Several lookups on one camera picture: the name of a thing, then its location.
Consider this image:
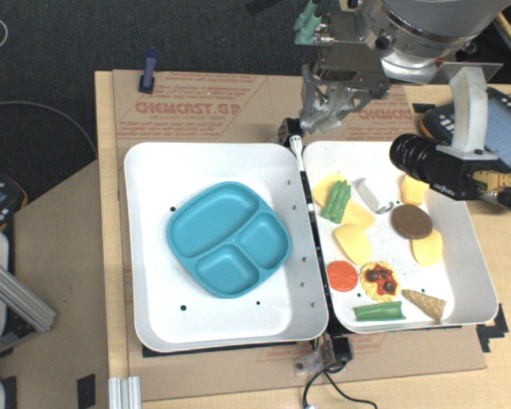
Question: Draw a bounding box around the white plastic tray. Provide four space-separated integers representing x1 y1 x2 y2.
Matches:
123 141 330 354
301 140 499 335

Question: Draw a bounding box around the yellow ridged chip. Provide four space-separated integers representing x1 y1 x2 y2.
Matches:
399 174 431 208

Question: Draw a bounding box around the thin black and white rod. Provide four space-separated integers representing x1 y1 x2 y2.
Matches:
288 134 338 337

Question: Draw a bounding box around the black block with thin wires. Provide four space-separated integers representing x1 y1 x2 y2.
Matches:
293 334 355 377
277 117 304 147

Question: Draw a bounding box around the yellow spaghetti with meatballs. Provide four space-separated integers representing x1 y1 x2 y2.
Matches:
359 261 401 303

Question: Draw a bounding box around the brown round patty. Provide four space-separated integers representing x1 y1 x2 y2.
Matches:
390 203 434 241

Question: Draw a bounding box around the white curved plastic piece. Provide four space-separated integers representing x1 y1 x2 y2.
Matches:
355 177 397 216

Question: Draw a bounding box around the yellow potato chip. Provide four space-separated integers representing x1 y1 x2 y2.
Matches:
311 174 347 209
411 228 445 268
333 223 374 268
340 199 376 231

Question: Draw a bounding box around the green bean pod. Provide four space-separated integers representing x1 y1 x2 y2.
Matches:
353 299 407 323

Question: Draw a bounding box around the blue divided plate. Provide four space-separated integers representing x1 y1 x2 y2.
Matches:
166 181 294 300

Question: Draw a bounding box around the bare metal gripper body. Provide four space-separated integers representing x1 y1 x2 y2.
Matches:
314 0 479 101

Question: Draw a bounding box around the green asparagus bunch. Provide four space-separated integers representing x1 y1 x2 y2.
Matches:
320 179 353 225

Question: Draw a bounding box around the tan waffle cone piece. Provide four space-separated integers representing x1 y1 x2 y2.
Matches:
400 288 448 321

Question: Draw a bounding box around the orange round slice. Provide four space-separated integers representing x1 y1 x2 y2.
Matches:
326 260 360 294

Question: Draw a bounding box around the black cylinder on white bracket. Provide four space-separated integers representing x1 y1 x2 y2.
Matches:
388 66 511 202

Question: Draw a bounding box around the brown cardboard board red print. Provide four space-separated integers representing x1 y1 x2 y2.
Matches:
112 69 489 402

